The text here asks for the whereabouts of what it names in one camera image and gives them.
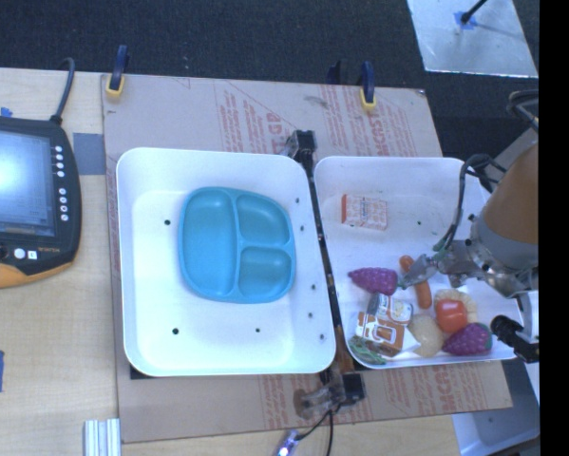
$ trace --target red tomato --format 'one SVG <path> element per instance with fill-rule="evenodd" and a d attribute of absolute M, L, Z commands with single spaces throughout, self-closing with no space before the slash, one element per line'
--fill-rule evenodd
<path fill-rule="evenodd" d="M 455 333 L 467 324 L 467 310 L 461 300 L 441 299 L 435 310 L 436 322 L 445 333 Z"/>

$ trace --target white container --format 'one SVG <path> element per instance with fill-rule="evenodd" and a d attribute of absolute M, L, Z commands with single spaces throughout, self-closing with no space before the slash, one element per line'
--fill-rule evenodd
<path fill-rule="evenodd" d="M 387 267 L 401 273 L 398 260 L 402 255 L 413 258 L 431 255 L 433 245 L 443 236 L 454 218 L 459 195 L 459 174 L 463 163 L 447 158 L 328 157 L 315 167 L 314 178 L 320 215 L 332 265 L 343 331 L 348 341 L 353 335 L 359 312 L 365 312 L 370 295 L 357 287 L 348 272 L 362 267 Z M 342 222 L 343 195 L 365 195 L 384 200 L 388 208 L 388 227 L 384 230 L 350 227 Z M 467 238 L 471 214 L 479 214 L 488 193 L 479 181 L 466 176 L 463 219 L 456 239 Z M 449 289 L 446 275 L 429 280 L 432 294 Z M 517 302 L 505 299 L 485 282 L 471 279 L 461 291 L 477 303 L 479 321 L 487 326 L 497 314 L 522 322 Z M 418 307 L 412 288 L 398 289 L 394 296 L 411 302 L 414 312 L 431 314 L 433 307 Z M 479 360 L 513 358 L 512 348 L 493 336 L 487 354 L 454 356 L 443 351 L 423 358 L 402 352 L 386 365 L 358 362 L 374 369 L 440 365 Z"/>
<path fill-rule="evenodd" d="M 274 302 L 201 298 L 178 257 L 184 199 L 231 187 L 277 201 L 294 232 L 296 270 Z M 150 376 L 314 373 L 334 358 L 335 338 L 312 198 L 303 168 L 266 154 L 135 148 L 117 164 L 123 346 Z"/>

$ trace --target cardboard sheet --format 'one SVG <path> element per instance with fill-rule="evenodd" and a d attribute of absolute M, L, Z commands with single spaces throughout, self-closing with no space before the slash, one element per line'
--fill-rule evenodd
<path fill-rule="evenodd" d="M 316 160 L 331 155 L 440 157 L 425 94 L 377 88 L 377 107 L 358 86 L 126 76 L 119 98 L 102 77 L 104 149 L 114 302 L 117 385 L 124 443 L 309 427 L 294 394 L 318 375 L 148 378 L 123 351 L 115 167 L 138 146 L 280 153 L 296 129 L 315 133 Z M 511 407 L 501 362 L 362 371 L 367 398 L 336 424 Z"/>

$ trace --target metal base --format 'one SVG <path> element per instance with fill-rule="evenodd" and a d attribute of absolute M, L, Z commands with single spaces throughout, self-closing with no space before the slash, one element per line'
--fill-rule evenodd
<path fill-rule="evenodd" d="M 407 0 L 427 71 L 537 78 L 512 0 Z"/>

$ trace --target table surface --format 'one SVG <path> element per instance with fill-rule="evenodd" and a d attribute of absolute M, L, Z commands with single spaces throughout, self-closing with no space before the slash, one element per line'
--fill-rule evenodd
<path fill-rule="evenodd" d="M 77 72 L 63 114 L 73 133 L 103 133 L 100 73 Z M 0 109 L 46 120 L 60 102 L 65 71 L 0 68 Z M 81 455 L 84 421 L 118 417 L 104 175 L 81 177 L 84 226 L 79 254 L 64 272 L 0 290 L 0 455 Z M 284 431 L 126 444 L 126 456 L 269 455 Z M 459 454 L 451 416 L 337 425 L 332 455 Z M 324 454 L 328 426 L 295 454 Z"/>

